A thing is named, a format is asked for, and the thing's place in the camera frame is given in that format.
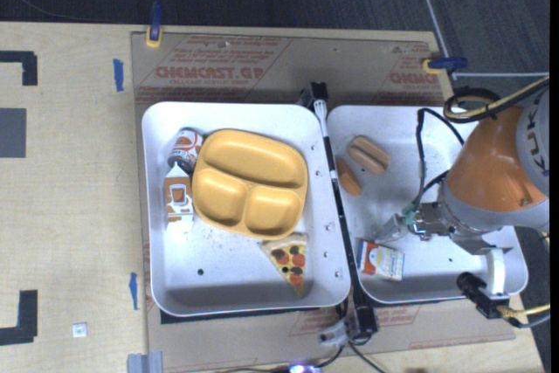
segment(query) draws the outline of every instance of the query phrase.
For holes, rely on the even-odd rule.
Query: yellow plate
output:
[[[280,239],[299,222],[307,164],[283,142],[224,129],[206,138],[192,176],[192,203],[208,224],[262,239]]]

